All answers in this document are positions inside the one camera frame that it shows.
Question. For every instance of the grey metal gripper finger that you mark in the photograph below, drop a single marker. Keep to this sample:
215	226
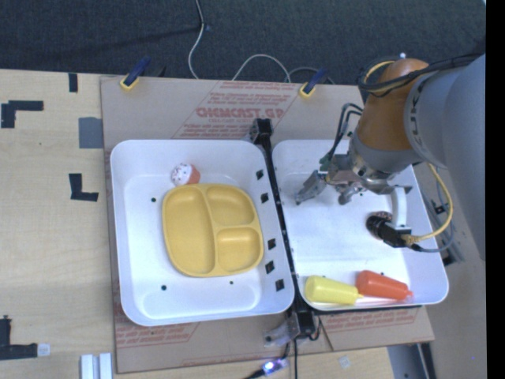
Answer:
348	196
311	188

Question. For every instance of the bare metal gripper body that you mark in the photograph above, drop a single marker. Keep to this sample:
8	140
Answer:
347	172

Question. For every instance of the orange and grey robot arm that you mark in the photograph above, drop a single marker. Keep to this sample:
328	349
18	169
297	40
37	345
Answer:
446	124

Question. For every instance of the thin black rod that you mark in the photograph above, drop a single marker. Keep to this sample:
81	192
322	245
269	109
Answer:
281	215

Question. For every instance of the white plastic tray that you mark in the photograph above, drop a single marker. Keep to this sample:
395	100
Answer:
335	243
138	231

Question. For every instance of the orange squeeze bottle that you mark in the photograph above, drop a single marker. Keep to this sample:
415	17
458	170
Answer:
380	285

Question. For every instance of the yellow squeeze bottle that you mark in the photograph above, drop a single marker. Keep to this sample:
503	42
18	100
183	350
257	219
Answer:
327	290

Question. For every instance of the yellow divided plate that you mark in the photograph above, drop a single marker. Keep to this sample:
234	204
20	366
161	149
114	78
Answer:
189	227

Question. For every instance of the pink and white cupcake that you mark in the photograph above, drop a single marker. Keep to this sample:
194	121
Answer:
183	173

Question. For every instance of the brown cardboard board, red print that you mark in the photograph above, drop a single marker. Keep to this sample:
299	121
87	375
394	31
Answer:
158	109

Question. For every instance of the black cylinder on white bracket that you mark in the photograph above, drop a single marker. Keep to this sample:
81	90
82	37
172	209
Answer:
388	231

